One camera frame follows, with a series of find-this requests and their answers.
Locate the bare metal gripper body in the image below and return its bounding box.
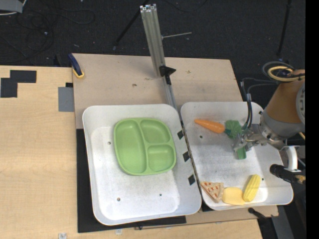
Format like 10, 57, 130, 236
240, 123, 279, 146

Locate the green broccoli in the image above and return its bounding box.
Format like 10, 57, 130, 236
224, 119, 248, 160

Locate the white plastic tray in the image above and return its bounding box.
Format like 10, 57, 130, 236
82, 104, 202, 226
180, 101, 295, 212

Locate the orange carrot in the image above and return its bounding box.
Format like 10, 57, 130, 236
194, 119, 226, 134

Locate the yellow corn cob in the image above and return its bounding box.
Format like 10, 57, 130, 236
242, 174, 262, 203

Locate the thin black rod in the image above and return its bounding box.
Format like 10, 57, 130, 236
179, 119, 201, 190

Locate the pale yellow rounded piece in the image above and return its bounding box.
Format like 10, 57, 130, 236
222, 187, 246, 206

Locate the beige and red pizza slice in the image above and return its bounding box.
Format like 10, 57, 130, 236
200, 181, 225, 204

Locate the green divided plate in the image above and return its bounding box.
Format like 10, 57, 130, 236
113, 118, 177, 176

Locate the brown cardboard board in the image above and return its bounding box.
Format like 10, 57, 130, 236
71, 53, 279, 231

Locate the black cylinder on white bracket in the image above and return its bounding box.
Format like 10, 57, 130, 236
269, 145, 306, 184

